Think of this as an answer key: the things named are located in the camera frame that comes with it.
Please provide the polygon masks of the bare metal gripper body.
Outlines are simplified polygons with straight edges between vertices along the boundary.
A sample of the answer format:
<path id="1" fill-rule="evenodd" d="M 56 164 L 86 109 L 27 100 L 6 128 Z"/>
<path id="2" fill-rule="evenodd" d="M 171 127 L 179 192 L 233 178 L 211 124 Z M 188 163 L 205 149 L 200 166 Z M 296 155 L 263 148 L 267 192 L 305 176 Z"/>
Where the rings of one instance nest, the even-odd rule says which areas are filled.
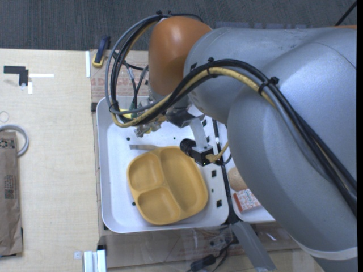
<path id="1" fill-rule="evenodd" d="M 183 128 L 189 125 L 194 118 L 202 120 L 204 118 L 203 115 L 196 116 L 188 112 L 191 106 L 192 103 L 188 96 L 176 97 L 173 101 L 168 99 L 164 103 L 156 104 L 150 108 L 150 112 L 147 111 L 143 113 L 145 116 L 139 122 L 139 126 L 148 126 L 149 123 L 155 121 L 160 122 L 161 124 L 164 121 L 167 121 L 177 127 Z"/>

